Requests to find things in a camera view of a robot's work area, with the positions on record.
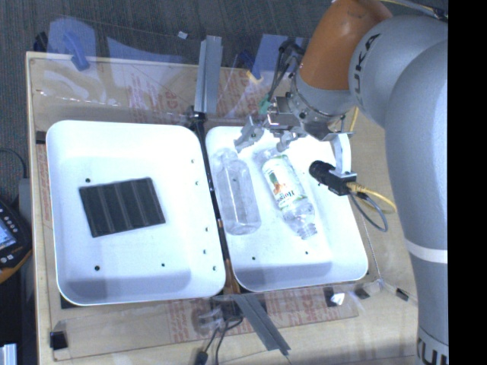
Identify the black cylinder on white bracket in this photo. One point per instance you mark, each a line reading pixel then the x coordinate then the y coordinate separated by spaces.
pixel 331 176

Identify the white plastic tray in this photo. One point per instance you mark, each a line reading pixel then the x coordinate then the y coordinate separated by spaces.
pixel 129 264
pixel 274 264

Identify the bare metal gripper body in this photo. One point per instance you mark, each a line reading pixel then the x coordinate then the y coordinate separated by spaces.
pixel 285 117

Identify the clear plastic bottle green label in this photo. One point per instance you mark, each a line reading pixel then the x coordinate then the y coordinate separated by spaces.
pixel 287 190

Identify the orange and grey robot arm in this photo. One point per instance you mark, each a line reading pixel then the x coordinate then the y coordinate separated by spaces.
pixel 411 101

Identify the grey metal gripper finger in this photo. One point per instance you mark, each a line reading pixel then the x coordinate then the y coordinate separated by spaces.
pixel 287 138
pixel 249 133

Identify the brown cardboard board red print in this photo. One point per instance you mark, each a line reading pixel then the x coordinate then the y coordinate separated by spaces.
pixel 152 89

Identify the black ridged flat rectangle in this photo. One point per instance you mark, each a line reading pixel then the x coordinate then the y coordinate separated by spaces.
pixel 121 207

